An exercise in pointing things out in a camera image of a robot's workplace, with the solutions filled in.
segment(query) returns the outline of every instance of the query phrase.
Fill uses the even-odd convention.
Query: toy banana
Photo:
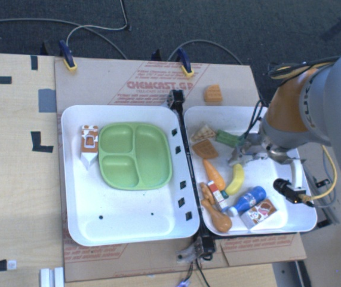
[[[229,196],[236,194],[244,182],[244,170],[241,164],[232,166],[232,181],[226,187],[225,192]]]

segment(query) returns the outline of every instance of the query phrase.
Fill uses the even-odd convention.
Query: orange carrot
[[[226,182],[222,175],[219,174],[218,170],[206,158],[204,158],[202,162],[204,163],[209,181],[214,181],[220,191],[224,190],[226,187]]]

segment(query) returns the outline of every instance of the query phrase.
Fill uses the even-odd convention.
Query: black floor
[[[270,64],[304,62],[341,55],[341,0],[124,0],[130,30],[75,32],[75,56],[149,60],[160,48],[167,60],[182,43],[192,62],[250,65],[260,96],[269,102],[276,82]],[[119,0],[0,0],[0,20],[54,19],[119,28]],[[0,23],[0,53],[58,56],[58,41],[75,26],[52,21]]]

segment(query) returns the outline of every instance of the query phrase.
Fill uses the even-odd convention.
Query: wooden table
[[[0,54],[0,260],[14,259],[16,270],[0,272],[0,286],[39,286],[42,268],[63,266],[57,116],[40,113],[38,90],[55,89],[54,57]],[[53,152],[33,152],[31,132]],[[272,264],[204,270],[211,286],[276,287]],[[177,286],[186,273],[166,273],[66,286]],[[191,286],[205,286],[194,271]]]

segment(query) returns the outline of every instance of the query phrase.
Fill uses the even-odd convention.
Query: divided green dish
[[[112,123],[99,133],[104,181],[120,190],[151,190],[167,184],[172,165],[164,132],[148,123]]]

